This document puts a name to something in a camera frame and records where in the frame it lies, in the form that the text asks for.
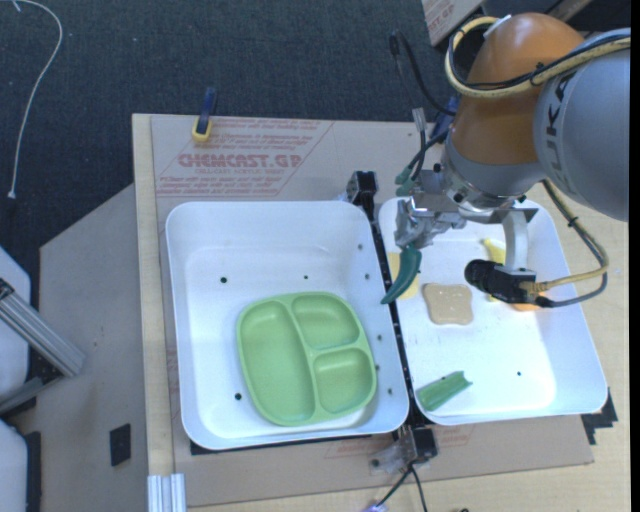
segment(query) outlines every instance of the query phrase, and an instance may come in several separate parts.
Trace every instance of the cardboard sheet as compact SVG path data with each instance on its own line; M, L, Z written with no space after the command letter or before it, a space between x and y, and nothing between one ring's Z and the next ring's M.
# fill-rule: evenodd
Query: cardboard sheet
M180 419L175 329L164 225L178 204L198 200L330 200L355 170L377 173L376 203L393 197L393 179L418 149L410 123L215 118L212 139L191 139L194 116L152 115L151 134L175 470L185 474L189 506L389 485L397 478L369 459L392 435L227 452L198 450ZM434 148L425 166L439 154ZM439 455L425 480L581 465L593 456L579 416L433 427Z
M431 46L443 42L482 3L482 0L422 0Z

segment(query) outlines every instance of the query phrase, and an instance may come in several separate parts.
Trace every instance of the yellow cable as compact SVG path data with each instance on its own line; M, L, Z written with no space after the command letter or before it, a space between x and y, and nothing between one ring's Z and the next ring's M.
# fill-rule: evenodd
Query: yellow cable
M476 18L471 20L469 23L463 25L454 35L452 39L452 49L455 49L460 44L460 41L473 29L478 28L480 26L491 26L493 23L498 21L498 18L494 18L491 16L482 16L480 18ZM588 62L597 57L601 57L603 55L607 55L609 53L617 52L619 50L624 50L626 48L631 47L631 36L617 39L615 41L609 41L607 43L602 43L594 46L593 48L586 50L582 53L577 54L574 57L569 59L559 61L556 64L551 64L550 67L534 76L530 80L525 80L519 84L504 86L504 87L496 87L494 89L483 89L478 87L472 87L463 84L460 82L451 68L451 59L449 50L447 50L447 54L445 57L445 74L449 83L456 89L460 94L464 96L472 96L475 98L503 98L506 96L511 96L513 94L518 94L524 92L533 87L537 87L542 85L543 83L551 80L552 78L564 73L565 71L575 68L585 62Z
M600 268L596 270L592 270L590 272L575 274L572 276L562 277L560 279L554 279L552 281L544 281L541 283L523 282L520 284L520 287L522 289L528 291L529 293L535 293L535 294L549 290L550 288L554 288L556 286L560 286L563 284L575 283L578 281L584 281L586 279L593 279L594 277L600 277L609 268L609 256L607 255L607 252L605 251L604 247L602 247L598 242L596 242L596 240L594 240L594 238L587 232L584 226L577 220L577 218L575 217L575 215L573 215L573 213L571 212L569 207L566 205L566 203L556 193L555 187L548 181L546 181L544 185L547 192L551 196L551 199L556 204L558 209L563 213L563 215L565 215L565 217L569 219L573 219L571 223L576 227L576 230L581 231L589 239L589 242L593 244L593 246L596 248L596 251L599 253L600 257L602 258L602 263L600 265Z

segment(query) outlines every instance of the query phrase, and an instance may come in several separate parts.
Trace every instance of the blue clamp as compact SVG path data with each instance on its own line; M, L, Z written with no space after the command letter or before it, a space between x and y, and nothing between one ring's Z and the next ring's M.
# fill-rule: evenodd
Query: blue clamp
M214 87L207 87L207 91L204 95L204 102L202 104L202 110L200 117L196 119L191 130L191 137L196 142L206 142L211 135L211 127L213 121L211 116L215 113L218 105L218 93Z

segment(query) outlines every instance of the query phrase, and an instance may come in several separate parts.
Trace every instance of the yellow food piece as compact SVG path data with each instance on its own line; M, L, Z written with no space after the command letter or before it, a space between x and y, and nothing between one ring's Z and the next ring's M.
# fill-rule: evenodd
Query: yellow food piece
M484 245L489 251L489 259L496 263L500 263L500 265L504 265L504 259L507 253L501 243L498 245L499 243L500 242L495 242L490 238L485 238L482 241L482 245Z
M391 271L391 278L395 281L396 277L398 277L398 272L400 272L400 253L397 253L397 252L387 253L387 261L389 262L389 270ZM398 300L410 299L416 293L418 293L419 288L420 288L420 285L418 282L418 276L416 276L413 278L413 281L411 282L411 285L409 286L409 288L407 288L404 291L404 293L400 295L400 297L398 297Z
M434 324L468 325L473 321L471 290L464 284L428 283L422 287L422 296Z

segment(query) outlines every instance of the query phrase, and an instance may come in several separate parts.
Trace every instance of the table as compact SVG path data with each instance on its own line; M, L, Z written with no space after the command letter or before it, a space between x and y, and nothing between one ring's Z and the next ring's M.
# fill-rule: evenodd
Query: table
M140 271L140 296L142 306L142 343L144 360L144 386L146 409L146 434L148 469L151 475L169 475L180 465L176 460L174 433L172 430L169 400L169 378L167 374L167 352L165 347L165 314L162 299L162 278L158 239L158 212L155 197L153 167L153 141L151 134L152 115L135 114L132 118L135 167L136 217L138 227L138 255ZM388 181L381 182L380 195L389 196L392 175L400 163L408 160L412 153L403 153L407 137L414 128L406 123L334 123L338 133L347 139L341 140L338 151L338 166L342 172L349 169L371 168L377 162L371 159L371 150L376 158L386 156L391 167ZM536 187L529 198L555 213L549 200ZM592 447L592 464L553 469L528 470L489 476L473 476L464 479L443 479L428 481L425 492L430 510L452 510L468 507L474 510L596 510L630 509L630 442L629 442L629 359L628 359L628 225L617 223L586 208L575 207L583 223L589 226L596 238L608 250L611 259L609 285L604 294L584 303L584 312L590 330L597 344L598 353L610 386L611 395L618 414L613 429L599 430L597 445ZM567 261L573 272L591 268L591 256L570 230L560 227L563 222L554 217L565 249ZM571 418L559 421L573 421ZM534 451L539 439L532 440ZM490 465L495 457L496 446L487 446L478 456ZM276 465L260 468L258 479L273 482L277 479ZM320 485L315 492L294 497L278 497L255 502L234 502L228 504L192 506L190 510L213 512L225 510L362 510L374 500L381 498L386 489L376 489L389 485L395 476L373 479L363 489L333 492ZM246 496L255 496L253 489L243 489L243 475L234 475L232 481ZM255 478L248 479L255 485ZM313 486L302 486L313 489ZM412 484L403 485L389 502L392 510L419 510L417 488Z

